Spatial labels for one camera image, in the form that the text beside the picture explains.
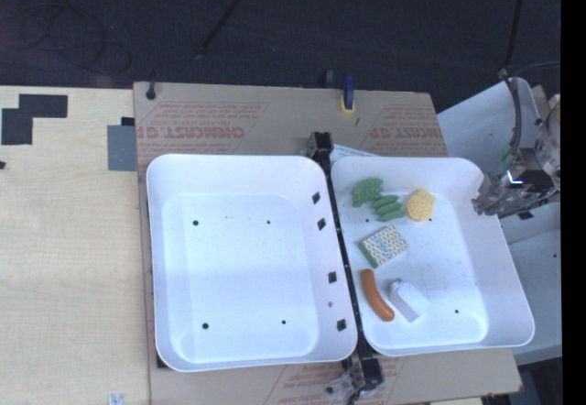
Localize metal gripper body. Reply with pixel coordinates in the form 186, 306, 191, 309
499, 118, 562, 218

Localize yellow corn piece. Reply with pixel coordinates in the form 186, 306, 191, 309
405, 188, 436, 224

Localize white plastic tray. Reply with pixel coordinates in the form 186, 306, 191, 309
329, 155, 536, 357
145, 152, 359, 373

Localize green pea pods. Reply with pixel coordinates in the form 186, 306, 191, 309
371, 194, 407, 224

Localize green patterned carton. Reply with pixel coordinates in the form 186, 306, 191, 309
357, 224, 410, 269

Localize white plastic bottle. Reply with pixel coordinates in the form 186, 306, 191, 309
387, 278, 431, 323

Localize green broccoli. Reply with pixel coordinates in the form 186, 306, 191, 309
351, 177, 385, 208

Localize orange sausage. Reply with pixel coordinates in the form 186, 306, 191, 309
360, 268, 396, 323

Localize thin black rod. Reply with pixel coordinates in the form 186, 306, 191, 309
318, 150, 377, 366

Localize brown cardboard board red print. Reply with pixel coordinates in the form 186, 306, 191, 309
132, 81, 524, 405

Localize black block with wires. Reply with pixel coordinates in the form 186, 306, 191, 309
354, 355, 385, 391
307, 131, 334, 161

